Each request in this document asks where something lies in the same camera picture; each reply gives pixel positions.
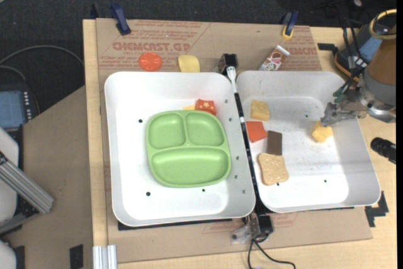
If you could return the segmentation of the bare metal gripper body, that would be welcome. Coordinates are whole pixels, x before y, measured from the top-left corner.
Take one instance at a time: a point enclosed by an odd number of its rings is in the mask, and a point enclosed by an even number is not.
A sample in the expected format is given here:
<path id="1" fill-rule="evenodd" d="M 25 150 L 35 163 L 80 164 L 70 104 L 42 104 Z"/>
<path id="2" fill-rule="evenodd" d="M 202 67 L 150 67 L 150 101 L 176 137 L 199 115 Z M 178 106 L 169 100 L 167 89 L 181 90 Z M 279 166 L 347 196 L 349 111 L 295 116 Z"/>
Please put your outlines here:
<path id="1" fill-rule="evenodd" d="M 395 108 L 371 96 L 350 93 L 337 104 L 337 113 L 343 118 L 365 118 L 367 116 L 385 123 L 395 123 Z"/>

